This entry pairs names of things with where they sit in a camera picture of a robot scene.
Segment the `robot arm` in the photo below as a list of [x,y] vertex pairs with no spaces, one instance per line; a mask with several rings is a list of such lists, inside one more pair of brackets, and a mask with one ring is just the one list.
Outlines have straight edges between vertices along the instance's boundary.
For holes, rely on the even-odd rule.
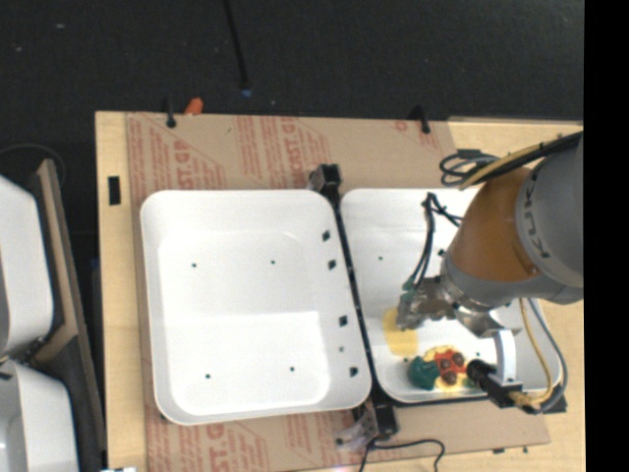
[[517,166],[518,159],[550,146],[491,164],[491,178],[470,204],[440,275],[400,299],[399,328],[454,312],[474,334],[487,336],[500,329],[488,313],[514,299],[583,298],[583,133],[562,140],[532,171]]

